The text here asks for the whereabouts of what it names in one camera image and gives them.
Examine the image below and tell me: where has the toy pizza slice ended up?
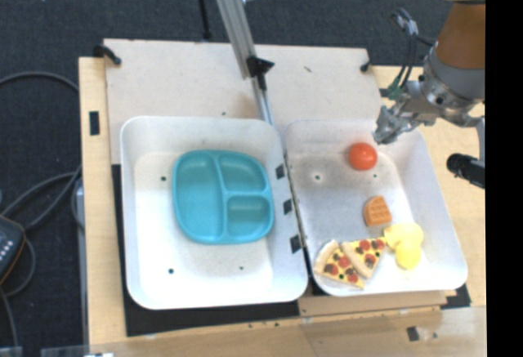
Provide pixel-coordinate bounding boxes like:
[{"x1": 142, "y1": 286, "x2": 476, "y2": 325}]
[
  {"x1": 339, "y1": 236, "x2": 387, "y2": 280},
  {"x1": 313, "y1": 239, "x2": 366, "y2": 291}
]

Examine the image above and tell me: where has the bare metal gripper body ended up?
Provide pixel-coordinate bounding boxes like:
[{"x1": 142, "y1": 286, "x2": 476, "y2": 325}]
[{"x1": 391, "y1": 75, "x2": 486, "y2": 127}]

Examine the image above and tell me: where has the brown waffle biscuit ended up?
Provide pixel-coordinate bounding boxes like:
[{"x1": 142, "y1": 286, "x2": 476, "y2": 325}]
[{"x1": 362, "y1": 194, "x2": 394, "y2": 228}]

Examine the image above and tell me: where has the black cylinder on white bracket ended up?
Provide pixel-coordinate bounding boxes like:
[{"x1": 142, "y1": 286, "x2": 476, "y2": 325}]
[{"x1": 445, "y1": 116, "x2": 486, "y2": 190}]

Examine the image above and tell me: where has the blue divided plate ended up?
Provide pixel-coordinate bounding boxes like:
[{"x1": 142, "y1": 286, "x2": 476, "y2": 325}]
[{"x1": 171, "y1": 149, "x2": 275, "y2": 246}]

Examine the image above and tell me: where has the orange ball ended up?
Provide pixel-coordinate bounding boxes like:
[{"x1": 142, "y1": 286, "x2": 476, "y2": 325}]
[{"x1": 347, "y1": 141, "x2": 379, "y2": 172}]

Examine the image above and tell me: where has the pale flat board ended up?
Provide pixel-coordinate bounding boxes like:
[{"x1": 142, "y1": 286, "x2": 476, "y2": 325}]
[{"x1": 101, "y1": 38, "x2": 458, "y2": 318}]

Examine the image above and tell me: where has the yellow round slice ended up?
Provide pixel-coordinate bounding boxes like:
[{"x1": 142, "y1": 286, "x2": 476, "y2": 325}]
[
  {"x1": 395, "y1": 241, "x2": 423, "y2": 271},
  {"x1": 382, "y1": 221, "x2": 425, "y2": 252}
]

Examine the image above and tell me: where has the white plastic tray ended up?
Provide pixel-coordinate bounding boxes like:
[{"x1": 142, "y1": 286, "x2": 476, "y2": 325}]
[
  {"x1": 119, "y1": 114, "x2": 310, "y2": 311},
  {"x1": 282, "y1": 118, "x2": 469, "y2": 298}
]

